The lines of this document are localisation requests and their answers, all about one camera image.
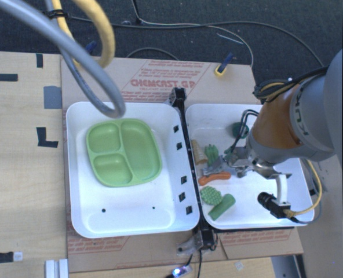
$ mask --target wooden surface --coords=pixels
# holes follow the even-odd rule
[[[44,277],[44,262],[67,258],[62,110],[44,109],[43,88],[60,87],[60,57],[0,52],[0,253],[21,251],[20,262],[0,264],[0,277]],[[38,147],[37,127],[58,148]],[[194,271],[188,277],[195,277]],[[84,277],[165,277],[175,266],[76,273]],[[201,277],[275,277],[270,258],[203,262]]]

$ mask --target white tray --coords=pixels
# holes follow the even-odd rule
[[[195,104],[186,111],[186,120],[190,140],[197,140],[202,149],[209,144],[215,145],[219,154],[232,145],[234,138],[232,124],[239,122],[242,112],[246,109],[259,111],[261,105],[232,105],[232,104]],[[247,125],[252,127],[255,116],[249,116]],[[245,145],[245,139],[241,139],[237,146]],[[202,176],[202,168],[207,165],[197,165],[196,176]],[[292,173],[287,180],[288,195],[287,200],[291,203],[291,209],[295,211],[303,210],[312,205],[306,180],[302,172],[299,159],[289,159],[284,163],[275,166],[281,173]],[[263,208],[257,201],[261,192],[277,194],[275,180],[266,180],[259,174],[250,171],[247,176],[238,178],[232,175],[228,180],[215,180],[207,185],[216,188],[222,193],[230,193],[235,197],[236,203],[215,221],[208,215],[212,206],[203,205],[203,214],[207,222],[217,229],[252,229],[252,228],[277,228],[287,226],[297,226],[287,219],[277,219],[268,210]],[[301,221],[311,221],[314,218],[314,211],[299,215]]]
[[[145,184],[120,188],[101,184],[90,165],[86,133],[110,118],[89,102],[72,104],[66,123],[75,230],[84,237],[98,238],[194,228],[200,214],[178,112],[166,104],[127,103],[123,118],[137,118],[150,126],[160,150],[162,171]]]

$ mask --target gray hose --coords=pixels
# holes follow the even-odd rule
[[[46,0],[47,8],[53,8]],[[92,59],[92,57],[79,44],[67,36],[56,23],[50,21],[38,10],[31,7],[22,0],[0,0],[0,9],[11,14],[16,19],[22,21],[32,29],[36,30],[48,40],[57,45],[73,74],[78,85],[85,93],[90,102],[104,115],[110,118],[120,118],[125,113],[125,103],[121,93],[112,79],[99,66],[99,64]],[[102,89],[109,96],[114,105],[114,109],[106,106],[93,93],[87,83],[81,77],[72,57],[79,62],[82,67],[87,70],[89,74],[100,84]]]

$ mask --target green plate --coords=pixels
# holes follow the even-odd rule
[[[106,186],[149,182],[162,169],[155,136],[139,119],[116,119],[92,126],[86,146],[96,178]]]

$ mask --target cardboard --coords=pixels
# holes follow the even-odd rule
[[[165,102],[173,87],[184,87],[186,108],[197,103],[259,104],[253,96],[255,85],[251,67],[228,65],[222,77],[214,74],[218,63],[115,58],[105,69],[126,102]],[[85,72],[82,76],[103,101],[109,101],[100,86]],[[71,273],[120,268],[184,264],[188,257],[178,256],[177,246],[192,232],[86,239],[72,227],[70,189],[67,167],[67,133],[65,113],[79,101],[87,101],[65,62],[61,61],[63,97],[63,132],[67,205],[67,249]],[[204,261],[301,254],[296,229],[241,231],[220,233],[214,251],[203,255]],[[195,254],[192,259],[198,260]]]

